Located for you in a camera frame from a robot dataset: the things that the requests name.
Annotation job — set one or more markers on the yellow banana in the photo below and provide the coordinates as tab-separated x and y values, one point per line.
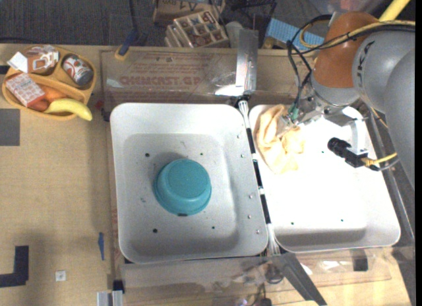
71	105

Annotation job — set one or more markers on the small white box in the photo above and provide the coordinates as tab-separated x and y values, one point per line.
18	61

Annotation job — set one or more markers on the teal bowl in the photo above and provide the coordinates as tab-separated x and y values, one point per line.
183	186

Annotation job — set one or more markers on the orange and white carton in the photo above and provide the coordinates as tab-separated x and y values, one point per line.
41	60

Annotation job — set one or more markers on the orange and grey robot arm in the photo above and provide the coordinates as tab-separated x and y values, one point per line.
379	67

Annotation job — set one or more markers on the white plastic tray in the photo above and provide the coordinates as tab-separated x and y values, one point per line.
198	123
329	192

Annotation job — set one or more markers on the black cylinder on white bracket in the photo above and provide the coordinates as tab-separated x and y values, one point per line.
346	153

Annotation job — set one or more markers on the pink and white packet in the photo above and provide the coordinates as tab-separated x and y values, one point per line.
24	89

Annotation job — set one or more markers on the orange carrot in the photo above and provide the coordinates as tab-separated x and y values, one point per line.
51	95

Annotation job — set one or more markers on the red and white can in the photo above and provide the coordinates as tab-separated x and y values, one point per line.
77	69

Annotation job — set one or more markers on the orange divided plate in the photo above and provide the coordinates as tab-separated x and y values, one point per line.
52	82

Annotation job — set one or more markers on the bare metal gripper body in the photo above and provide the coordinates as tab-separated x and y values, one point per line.
308	111

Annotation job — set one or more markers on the yellow cloth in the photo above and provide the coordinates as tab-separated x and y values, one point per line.
275	143

